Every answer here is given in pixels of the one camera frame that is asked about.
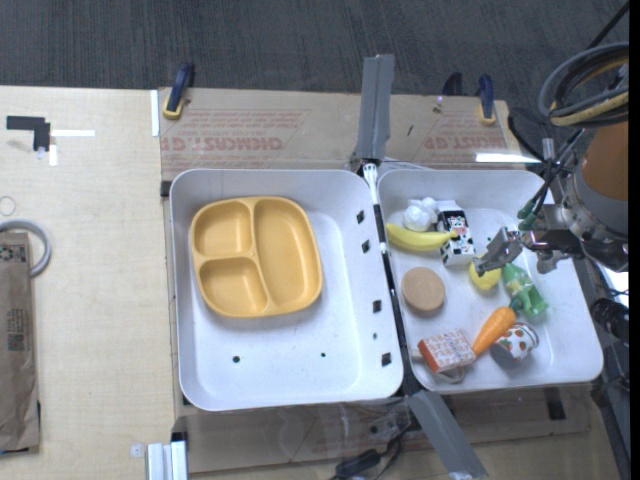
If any white can with strawberry print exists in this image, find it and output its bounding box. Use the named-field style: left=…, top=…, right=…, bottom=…
left=488, top=321, right=540, bottom=370

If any white lumpy ball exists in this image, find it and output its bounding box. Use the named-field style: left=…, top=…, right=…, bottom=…
left=402, top=196, right=439, bottom=233

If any white plastic tray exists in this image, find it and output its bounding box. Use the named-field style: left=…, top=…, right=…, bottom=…
left=168, top=167, right=405, bottom=413
left=375, top=167, right=605, bottom=395

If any round tan biscuit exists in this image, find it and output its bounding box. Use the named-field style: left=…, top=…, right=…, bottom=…
left=400, top=266, right=447, bottom=313

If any yellow banana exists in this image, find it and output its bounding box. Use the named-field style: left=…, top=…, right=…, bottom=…
left=384, top=221, right=459, bottom=253

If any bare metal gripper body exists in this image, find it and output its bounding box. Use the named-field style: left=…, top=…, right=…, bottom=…
left=522, top=202, right=630, bottom=273

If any black cylinder on white bracket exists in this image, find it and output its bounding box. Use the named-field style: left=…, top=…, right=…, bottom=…
left=591, top=270, right=630, bottom=343

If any green bottle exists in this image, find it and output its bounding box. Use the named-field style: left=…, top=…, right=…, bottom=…
left=501, top=262, right=549, bottom=319

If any yellow lemon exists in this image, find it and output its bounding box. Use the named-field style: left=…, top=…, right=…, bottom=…
left=468, top=257, right=503, bottom=292

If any orange and white packet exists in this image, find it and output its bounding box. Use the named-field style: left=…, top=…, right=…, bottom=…
left=410, top=328, right=477, bottom=385

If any brown paper bag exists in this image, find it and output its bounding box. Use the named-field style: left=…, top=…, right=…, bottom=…
left=0, top=231, right=41, bottom=454

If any yellow divided plate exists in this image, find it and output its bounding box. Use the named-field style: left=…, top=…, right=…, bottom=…
left=188, top=195, right=324, bottom=319

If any black and white milk carton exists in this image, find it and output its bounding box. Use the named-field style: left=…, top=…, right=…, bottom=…
left=435, top=200, right=477, bottom=268

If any brown cardboard board red print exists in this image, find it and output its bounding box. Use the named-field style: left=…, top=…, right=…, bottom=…
left=157, top=86, right=606, bottom=474

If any orange carrot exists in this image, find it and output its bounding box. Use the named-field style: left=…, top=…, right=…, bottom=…
left=471, top=297, right=521, bottom=358

